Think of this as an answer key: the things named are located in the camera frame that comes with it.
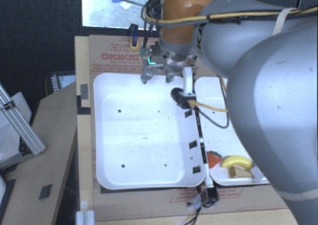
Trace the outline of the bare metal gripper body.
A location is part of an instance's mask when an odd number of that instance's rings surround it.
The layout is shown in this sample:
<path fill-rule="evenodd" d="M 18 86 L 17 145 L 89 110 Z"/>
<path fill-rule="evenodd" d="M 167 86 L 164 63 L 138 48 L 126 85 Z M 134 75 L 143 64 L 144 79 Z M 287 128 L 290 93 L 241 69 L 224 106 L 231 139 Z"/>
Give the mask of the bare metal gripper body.
<path fill-rule="evenodd" d="M 195 66 L 197 56 L 187 47 L 172 45 L 167 47 L 162 42 L 156 42 L 144 51 L 146 66 L 151 71 L 181 71 L 184 67 Z"/>

